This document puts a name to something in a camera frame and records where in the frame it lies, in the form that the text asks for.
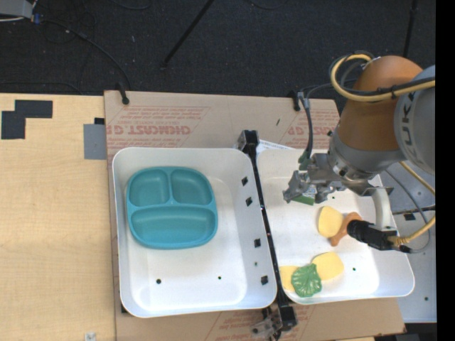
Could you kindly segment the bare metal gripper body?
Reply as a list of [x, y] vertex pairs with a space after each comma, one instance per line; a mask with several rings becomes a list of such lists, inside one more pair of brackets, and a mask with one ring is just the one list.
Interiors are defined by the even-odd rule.
[[315, 153], [307, 166], [308, 181], [317, 193], [333, 193], [346, 189], [362, 193], [374, 178], [370, 173], [356, 168], [335, 152]]

